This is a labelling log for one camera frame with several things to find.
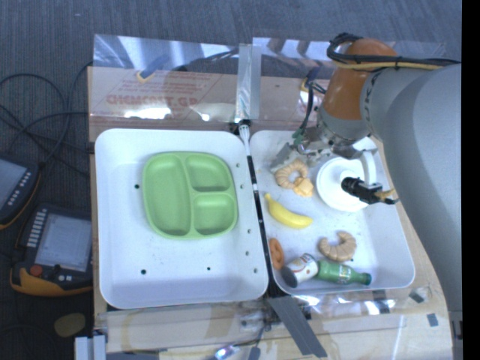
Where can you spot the yellow toy pastry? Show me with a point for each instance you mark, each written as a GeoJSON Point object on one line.
{"type": "Point", "coordinates": [303, 188]}

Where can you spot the green divided plate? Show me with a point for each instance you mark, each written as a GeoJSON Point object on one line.
{"type": "Point", "coordinates": [168, 193]}

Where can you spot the brown cardboard board red print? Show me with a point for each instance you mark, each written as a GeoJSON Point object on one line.
{"type": "Point", "coordinates": [157, 96]}

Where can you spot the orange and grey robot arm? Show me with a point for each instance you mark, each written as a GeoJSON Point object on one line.
{"type": "Point", "coordinates": [412, 133]}

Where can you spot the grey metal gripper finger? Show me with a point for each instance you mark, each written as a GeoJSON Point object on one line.
{"type": "Point", "coordinates": [314, 157]}
{"type": "Point", "coordinates": [282, 158]}

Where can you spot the white round bowl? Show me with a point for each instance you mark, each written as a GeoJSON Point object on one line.
{"type": "Point", "coordinates": [330, 189]}

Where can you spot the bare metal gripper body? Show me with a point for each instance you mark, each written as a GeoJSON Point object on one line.
{"type": "Point", "coordinates": [325, 141]}

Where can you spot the yellow banana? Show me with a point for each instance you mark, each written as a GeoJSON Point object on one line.
{"type": "Point", "coordinates": [287, 214]}

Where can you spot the white plastic tray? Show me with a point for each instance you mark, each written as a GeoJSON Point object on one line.
{"type": "Point", "coordinates": [123, 238]}
{"type": "Point", "coordinates": [375, 246]}

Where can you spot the black cylinder on white bracket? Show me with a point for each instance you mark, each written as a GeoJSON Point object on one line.
{"type": "Point", "coordinates": [362, 190]}

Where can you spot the green bottle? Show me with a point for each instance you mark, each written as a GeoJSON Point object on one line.
{"type": "Point", "coordinates": [337, 272]}

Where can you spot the white can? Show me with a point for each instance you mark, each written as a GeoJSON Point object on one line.
{"type": "Point", "coordinates": [302, 270]}

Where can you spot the tan croissant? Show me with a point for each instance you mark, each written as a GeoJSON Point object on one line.
{"type": "Point", "coordinates": [337, 251]}

